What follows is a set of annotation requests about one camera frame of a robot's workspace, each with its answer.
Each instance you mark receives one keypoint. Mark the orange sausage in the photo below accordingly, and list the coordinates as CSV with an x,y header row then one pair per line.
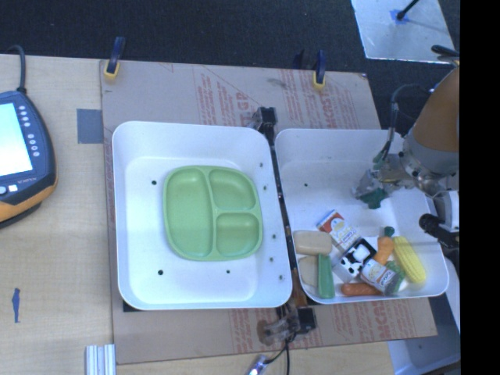
x,y
357,289

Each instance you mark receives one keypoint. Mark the brown cardboard board, red print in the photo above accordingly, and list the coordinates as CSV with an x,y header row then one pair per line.
x,y
168,92

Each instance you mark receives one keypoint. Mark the orange carrot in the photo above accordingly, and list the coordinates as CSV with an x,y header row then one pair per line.
x,y
384,248

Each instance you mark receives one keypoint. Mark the white plastic tray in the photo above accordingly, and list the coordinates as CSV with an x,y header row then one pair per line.
x,y
324,174
144,225

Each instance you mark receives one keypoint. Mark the long green block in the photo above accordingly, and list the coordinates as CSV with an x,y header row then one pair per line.
x,y
326,277

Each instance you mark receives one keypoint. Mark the tan bread slice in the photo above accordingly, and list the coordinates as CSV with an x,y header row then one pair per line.
x,y
308,270

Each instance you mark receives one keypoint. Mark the white and orange small carton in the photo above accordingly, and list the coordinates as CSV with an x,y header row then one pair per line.
x,y
378,276

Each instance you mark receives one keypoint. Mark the black cylinder on white bracket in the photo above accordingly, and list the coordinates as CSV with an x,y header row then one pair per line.
x,y
439,225

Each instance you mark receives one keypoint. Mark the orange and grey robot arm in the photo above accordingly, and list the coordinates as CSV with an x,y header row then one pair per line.
x,y
437,123

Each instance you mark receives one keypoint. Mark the green and white toy vegetable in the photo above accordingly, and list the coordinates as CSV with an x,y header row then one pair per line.
x,y
399,273

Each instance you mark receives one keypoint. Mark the black and white cow carton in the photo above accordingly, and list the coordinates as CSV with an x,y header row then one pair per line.
x,y
356,258

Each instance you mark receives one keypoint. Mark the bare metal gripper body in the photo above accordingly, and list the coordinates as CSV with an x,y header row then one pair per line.
x,y
410,174

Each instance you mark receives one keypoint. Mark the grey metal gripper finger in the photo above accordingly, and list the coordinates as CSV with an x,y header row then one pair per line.
x,y
364,184
392,188

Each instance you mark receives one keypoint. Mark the dark green broccoli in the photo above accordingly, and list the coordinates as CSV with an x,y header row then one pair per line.
x,y
374,200

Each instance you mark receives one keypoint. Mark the green divided plate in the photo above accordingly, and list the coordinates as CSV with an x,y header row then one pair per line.
x,y
187,213

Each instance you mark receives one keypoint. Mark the thin black and white rod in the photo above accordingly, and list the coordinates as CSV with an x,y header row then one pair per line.
x,y
282,203

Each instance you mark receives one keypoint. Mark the tan bread roll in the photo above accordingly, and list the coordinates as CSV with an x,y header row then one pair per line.
x,y
311,242

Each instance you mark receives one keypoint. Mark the yellow corn cob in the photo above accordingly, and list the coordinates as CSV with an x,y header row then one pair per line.
x,y
409,260

